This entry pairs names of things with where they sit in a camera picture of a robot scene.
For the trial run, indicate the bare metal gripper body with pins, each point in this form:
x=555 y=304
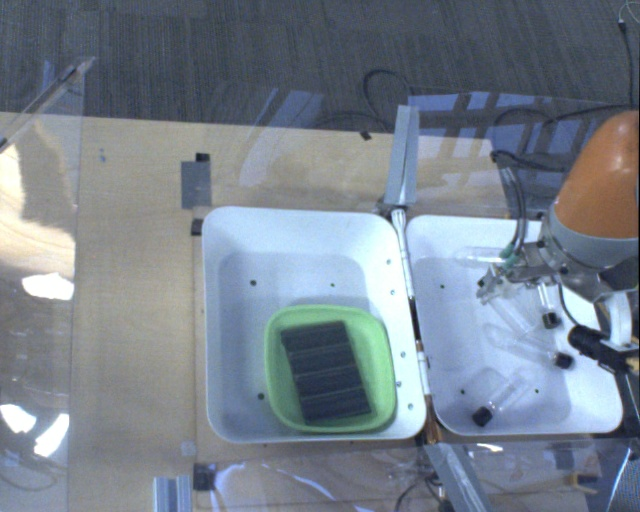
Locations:
x=537 y=267

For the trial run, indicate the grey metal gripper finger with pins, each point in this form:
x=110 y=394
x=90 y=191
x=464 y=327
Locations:
x=483 y=294
x=494 y=278

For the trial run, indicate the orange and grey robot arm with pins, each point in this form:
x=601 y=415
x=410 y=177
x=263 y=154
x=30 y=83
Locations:
x=602 y=180

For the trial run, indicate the clear plastic bottle black cap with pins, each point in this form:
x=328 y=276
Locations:
x=530 y=345
x=549 y=312
x=502 y=397

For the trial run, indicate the white plastic tray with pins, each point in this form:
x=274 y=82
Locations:
x=450 y=350
x=240 y=350

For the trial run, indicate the green square plate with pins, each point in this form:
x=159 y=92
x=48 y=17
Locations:
x=385 y=380

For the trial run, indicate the black ribbed block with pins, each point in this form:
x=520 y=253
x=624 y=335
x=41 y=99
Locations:
x=327 y=372

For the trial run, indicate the black cylinder on white bracket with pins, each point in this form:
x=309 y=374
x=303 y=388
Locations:
x=600 y=345

